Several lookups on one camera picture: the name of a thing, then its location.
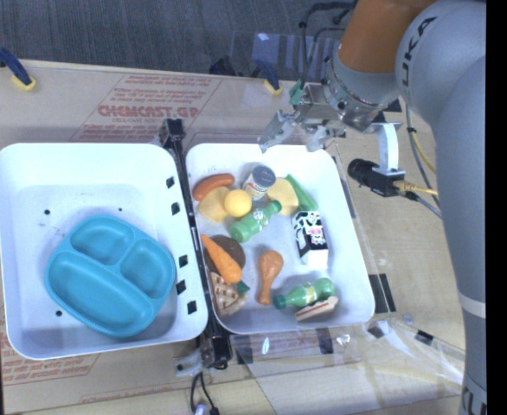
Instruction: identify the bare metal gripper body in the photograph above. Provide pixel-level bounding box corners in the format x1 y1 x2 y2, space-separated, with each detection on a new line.
295 82 388 134

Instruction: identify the brown cardboard board red print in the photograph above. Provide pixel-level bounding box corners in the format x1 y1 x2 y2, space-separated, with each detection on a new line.
0 58 467 415

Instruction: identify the small can with grey lid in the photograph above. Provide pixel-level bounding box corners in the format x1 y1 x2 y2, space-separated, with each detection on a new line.
241 164 278 202

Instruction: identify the yellow toy food piece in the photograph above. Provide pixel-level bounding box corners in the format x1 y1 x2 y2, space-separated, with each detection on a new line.
266 177 301 217
197 186 232 225

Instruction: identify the yellow ball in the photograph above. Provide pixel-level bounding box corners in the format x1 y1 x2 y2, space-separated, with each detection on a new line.
223 188 254 219

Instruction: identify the orange sausage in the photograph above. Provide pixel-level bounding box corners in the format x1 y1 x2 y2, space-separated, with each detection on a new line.
191 172 236 202

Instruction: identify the green bottle with yellow label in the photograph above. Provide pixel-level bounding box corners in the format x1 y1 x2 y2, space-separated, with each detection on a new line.
228 199 283 244
272 277 337 311

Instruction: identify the cow print milk carton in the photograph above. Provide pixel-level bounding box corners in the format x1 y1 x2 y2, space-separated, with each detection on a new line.
291 209 331 271

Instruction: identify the thin black rod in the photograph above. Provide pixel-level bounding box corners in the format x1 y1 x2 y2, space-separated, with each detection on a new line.
166 136 225 350

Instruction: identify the brown round biscuit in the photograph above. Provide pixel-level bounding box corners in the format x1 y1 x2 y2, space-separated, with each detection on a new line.
203 233 247 275

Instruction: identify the orange chicken drumstick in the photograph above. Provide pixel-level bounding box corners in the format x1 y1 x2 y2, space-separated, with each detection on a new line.
256 249 286 307

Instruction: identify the orange carrot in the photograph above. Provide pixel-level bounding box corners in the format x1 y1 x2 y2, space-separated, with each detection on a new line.
199 233 252 296

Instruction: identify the white plastic tray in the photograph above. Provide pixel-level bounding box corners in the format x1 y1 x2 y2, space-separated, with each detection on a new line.
184 142 376 336
0 142 209 361

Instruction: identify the sandwich slice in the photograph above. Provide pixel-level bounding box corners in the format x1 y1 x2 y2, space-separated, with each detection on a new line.
294 296 340 323

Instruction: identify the slice of pizza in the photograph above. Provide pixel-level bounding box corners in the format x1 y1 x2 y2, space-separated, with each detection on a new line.
209 271 250 318

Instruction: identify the blue divided plate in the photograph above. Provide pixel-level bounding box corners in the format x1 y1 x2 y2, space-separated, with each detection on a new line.
43 214 178 341

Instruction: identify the black cylinder on white bracket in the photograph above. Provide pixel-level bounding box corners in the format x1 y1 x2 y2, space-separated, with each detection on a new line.
347 121 408 198

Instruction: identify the black block with thin wires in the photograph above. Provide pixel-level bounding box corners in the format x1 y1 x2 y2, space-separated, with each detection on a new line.
198 334 234 370
159 118 187 147

